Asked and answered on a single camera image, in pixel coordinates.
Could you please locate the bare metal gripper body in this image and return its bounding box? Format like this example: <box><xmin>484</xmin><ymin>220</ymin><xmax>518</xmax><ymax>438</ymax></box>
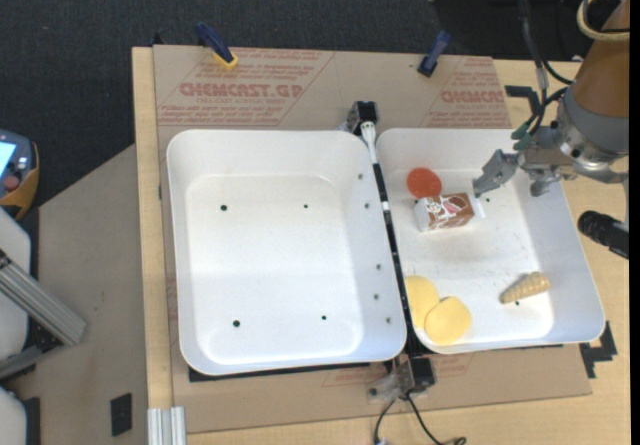
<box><xmin>516</xmin><ymin>119</ymin><xmax>630</xmax><ymax>185</ymax></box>

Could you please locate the brown and white carton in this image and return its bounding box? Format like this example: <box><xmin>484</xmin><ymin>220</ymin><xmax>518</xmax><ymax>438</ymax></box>
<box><xmin>412</xmin><ymin>191</ymin><xmax>487</xmax><ymax>233</ymax></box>

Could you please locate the orange round disc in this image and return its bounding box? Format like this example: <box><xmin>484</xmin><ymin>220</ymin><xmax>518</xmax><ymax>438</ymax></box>
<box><xmin>406</xmin><ymin>167</ymin><xmax>443</xmax><ymax>200</ymax></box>

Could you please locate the white plastic tray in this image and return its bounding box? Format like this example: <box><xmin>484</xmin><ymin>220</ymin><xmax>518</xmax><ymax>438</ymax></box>
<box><xmin>165</xmin><ymin>128</ymin><xmax>408</xmax><ymax>378</ymax></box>
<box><xmin>374</xmin><ymin>126</ymin><xmax>607</xmax><ymax>356</ymax></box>

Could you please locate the beige ridged cone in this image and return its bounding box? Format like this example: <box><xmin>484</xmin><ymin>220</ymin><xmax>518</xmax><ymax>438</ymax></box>
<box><xmin>499</xmin><ymin>270</ymin><xmax>552</xmax><ymax>305</ymax></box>

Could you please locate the thin black and white rod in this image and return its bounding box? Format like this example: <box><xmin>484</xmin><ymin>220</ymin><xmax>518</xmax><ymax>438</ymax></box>
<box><xmin>360</xmin><ymin>120</ymin><xmax>410</xmax><ymax>334</ymax></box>

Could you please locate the yellow round disc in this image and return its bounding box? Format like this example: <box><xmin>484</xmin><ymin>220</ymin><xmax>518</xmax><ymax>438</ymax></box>
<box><xmin>423</xmin><ymin>295</ymin><xmax>473</xmax><ymax>347</ymax></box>
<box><xmin>403</xmin><ymin>274</ymin><xmax>441</xmax><ymax>330</ymax></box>

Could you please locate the brown cardboard board, red print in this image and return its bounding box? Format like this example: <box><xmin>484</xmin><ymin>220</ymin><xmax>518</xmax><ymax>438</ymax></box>
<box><xmin>151</xmin><ymin>43</ymin><xmax>594</xmax><ymax>435</ymax></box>

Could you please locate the black cylinder on white bracket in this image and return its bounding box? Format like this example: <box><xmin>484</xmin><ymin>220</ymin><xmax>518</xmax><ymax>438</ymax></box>
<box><xmin>577</xmin><ymin>171</ymin><xmax>631</xmax><ymax>260</ymax></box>

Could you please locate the black block with thin wires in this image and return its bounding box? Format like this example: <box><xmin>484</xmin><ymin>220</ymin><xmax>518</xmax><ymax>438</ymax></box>
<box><xmin>393</xmin><ymin>355</ymin><xmax>437</xmax><ymax>398</ymax></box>
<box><xmin>349</xmin><ymin>100</ymin><xmax>379</xmax><ymax>135</ymax></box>

